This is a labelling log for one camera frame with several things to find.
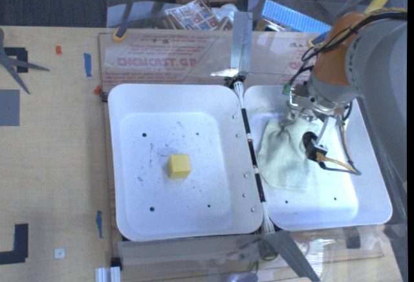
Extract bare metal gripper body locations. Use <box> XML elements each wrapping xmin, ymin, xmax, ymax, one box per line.
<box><xmin>285</xmin><ymin>81</ymin><xmax>348</xmax><ymax>122</ymax></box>

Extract white cloth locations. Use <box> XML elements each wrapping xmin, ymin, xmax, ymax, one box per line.
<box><xmin>256</xmin><ymin>116</ymin><xmax>325</xmax><ymax>190</ymax></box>

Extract white plastic tray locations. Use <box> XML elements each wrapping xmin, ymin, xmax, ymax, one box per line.
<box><xmin>243</xmin><ymin>84</ymin><xmax>393</xmax><ymax>232</ymax></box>
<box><xmin>107</xmin><ymin>83</ymin><xmax>264</xmax><ymax>243</ymax></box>

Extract yellow cube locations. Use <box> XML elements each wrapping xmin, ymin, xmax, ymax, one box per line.
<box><xmin>166</xmin><ymin>153</ymin><xmax>193</xmax><ymax>179</ymax></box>

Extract brown cardboard board red print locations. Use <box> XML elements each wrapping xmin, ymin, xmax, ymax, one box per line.
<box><xmin>98</xmin><ymin>30</ymin><xmax>386</xmax><ymax>272</ymax></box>

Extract black cylinder on white bracket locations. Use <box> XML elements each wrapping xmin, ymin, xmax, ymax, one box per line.
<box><xmin>301</xmin><ymin>115</ymin><xmax>344</xmax><ymax>162</ymax></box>

